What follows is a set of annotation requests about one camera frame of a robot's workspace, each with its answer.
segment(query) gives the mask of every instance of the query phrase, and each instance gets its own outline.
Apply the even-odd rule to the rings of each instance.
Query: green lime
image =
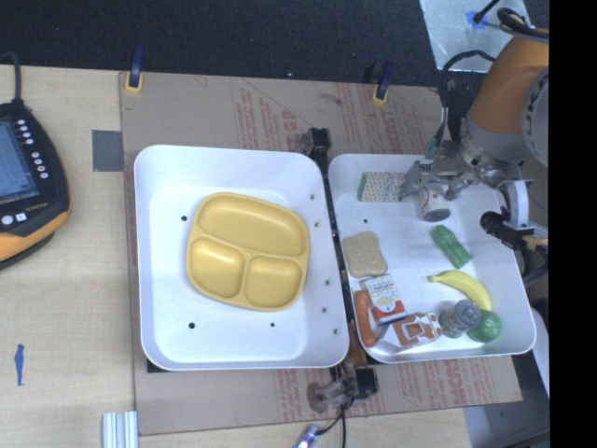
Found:
[[[502,321],[489,310],[481,310],[481,323],[466,335],[476,342],[491,342],[495,340],[502,330]]]

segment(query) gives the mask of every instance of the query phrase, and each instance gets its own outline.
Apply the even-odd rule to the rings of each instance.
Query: brown cardboard sheet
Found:
[[[164,372],[149,370],[140,341],[134,158],[156,144],[295,150],[311,127],[328,128],[330,159],[342,153],[422,154],[437,130],[430,89],[392,86],[371,102],[373,85],[242,77],[144,74],[140,92],[120,75],[121,127],[132,301],[134,385],[139,432],[154,435],[333,418],[307,400],[327,369]],[[347,416],[440,410],[520,401],[511,357],[376,365],[379,392]]]

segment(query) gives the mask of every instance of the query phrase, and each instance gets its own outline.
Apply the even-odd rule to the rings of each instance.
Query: wooden table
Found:
[[[0,66],[0,102],[14,73]],[[103,413],[135,410],[122,172],[94,172],[93,130],[120,131],[118,72],[22,68],[22,98],[59,149],[73,212],[53,240],[0,272],[0,445],[102,446]],[[14,356],[24,346],[23,385]],[[291,446],[305,424],[141,437],[141,447]],[[317,443],[340,446],[340,424]],[[347,420],[347,445],[469,446],[463,411]]]

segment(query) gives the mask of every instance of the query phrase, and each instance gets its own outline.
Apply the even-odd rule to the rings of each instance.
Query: yellow plate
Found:
[[[280,205],[218,192],[203,200],[193,217],[187,275],[213,299],[282,310],[299,297],[308,261],[307,226]]]

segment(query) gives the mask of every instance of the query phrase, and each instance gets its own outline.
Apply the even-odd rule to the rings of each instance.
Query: bread slice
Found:
[[[380,241],[373,231],[359,232],[342,239],[342,250],[352,277],[360,279],[382,275],[388,270],[388,264],[380,249]]]

